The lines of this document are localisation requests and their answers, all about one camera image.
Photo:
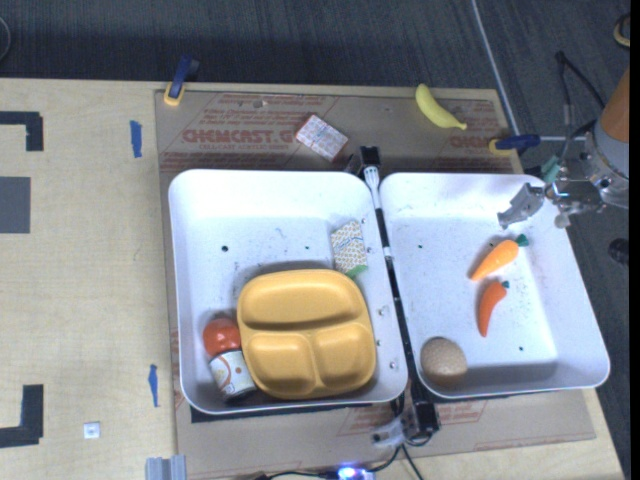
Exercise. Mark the yellow divided plate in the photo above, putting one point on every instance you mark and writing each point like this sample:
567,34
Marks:
305,333

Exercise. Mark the brown cardboard board red print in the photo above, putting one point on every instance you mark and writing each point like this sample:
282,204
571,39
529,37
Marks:
240,133

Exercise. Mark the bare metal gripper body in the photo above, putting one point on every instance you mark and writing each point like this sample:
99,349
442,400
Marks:
582,188

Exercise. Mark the yellow banana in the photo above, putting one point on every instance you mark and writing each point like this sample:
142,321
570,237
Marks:
436,109

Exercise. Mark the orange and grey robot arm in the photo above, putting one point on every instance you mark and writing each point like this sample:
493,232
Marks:
616,118

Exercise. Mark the thin black and white rod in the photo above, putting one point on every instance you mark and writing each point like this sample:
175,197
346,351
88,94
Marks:
387,253

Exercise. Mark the orange chili pepper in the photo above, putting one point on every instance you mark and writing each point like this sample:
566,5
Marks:
489,305

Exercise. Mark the orange white carton green edge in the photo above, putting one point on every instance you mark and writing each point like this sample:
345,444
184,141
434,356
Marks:
348,249

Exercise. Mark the orange carrot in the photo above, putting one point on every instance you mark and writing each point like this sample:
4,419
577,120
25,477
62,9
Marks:
495,259

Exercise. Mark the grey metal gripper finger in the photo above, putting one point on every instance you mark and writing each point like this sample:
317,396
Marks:
522,205
562,218

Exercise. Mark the orange and white patterned carton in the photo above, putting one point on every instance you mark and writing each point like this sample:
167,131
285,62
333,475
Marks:
321,137

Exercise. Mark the white plastic tray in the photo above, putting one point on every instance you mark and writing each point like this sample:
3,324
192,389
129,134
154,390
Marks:
450,208
275,208

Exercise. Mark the brown bread roll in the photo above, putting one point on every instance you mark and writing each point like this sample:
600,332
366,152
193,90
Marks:
443,362

